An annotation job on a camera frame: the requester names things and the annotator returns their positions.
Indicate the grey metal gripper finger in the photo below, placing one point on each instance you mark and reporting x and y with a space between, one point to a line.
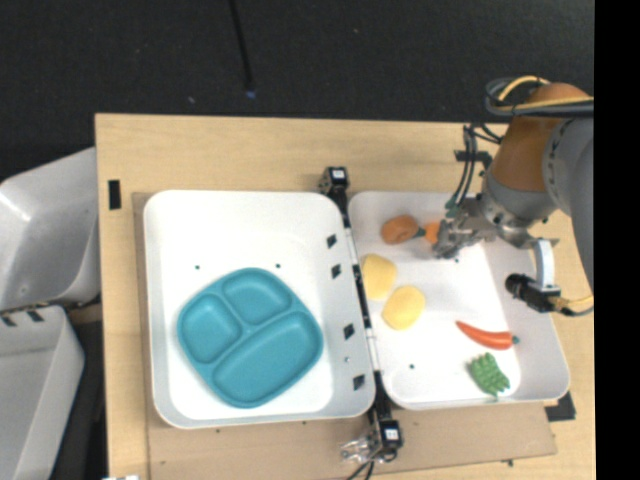
461 248
441 245

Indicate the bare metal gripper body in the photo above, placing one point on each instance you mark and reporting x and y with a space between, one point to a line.
492 220

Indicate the small orange carrot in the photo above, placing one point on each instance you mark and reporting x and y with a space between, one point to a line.
431 230

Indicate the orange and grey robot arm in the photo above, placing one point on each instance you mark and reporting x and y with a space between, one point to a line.
525 153

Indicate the orange doughnut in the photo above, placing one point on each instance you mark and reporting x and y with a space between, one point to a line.
398 229

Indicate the white plastic tray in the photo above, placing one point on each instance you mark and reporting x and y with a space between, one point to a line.
440 293
240 228

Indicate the yellow potato slice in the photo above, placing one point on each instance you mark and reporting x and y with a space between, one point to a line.
378 275
404 308

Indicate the long orange carrot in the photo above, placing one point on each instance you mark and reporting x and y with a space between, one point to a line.
487 338

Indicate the green grapes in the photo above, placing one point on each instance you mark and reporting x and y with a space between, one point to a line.
488 374

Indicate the blue divided plate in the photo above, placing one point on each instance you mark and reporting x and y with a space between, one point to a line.
250 338

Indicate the black cylinder on white bracket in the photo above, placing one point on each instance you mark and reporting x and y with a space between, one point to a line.
532 288

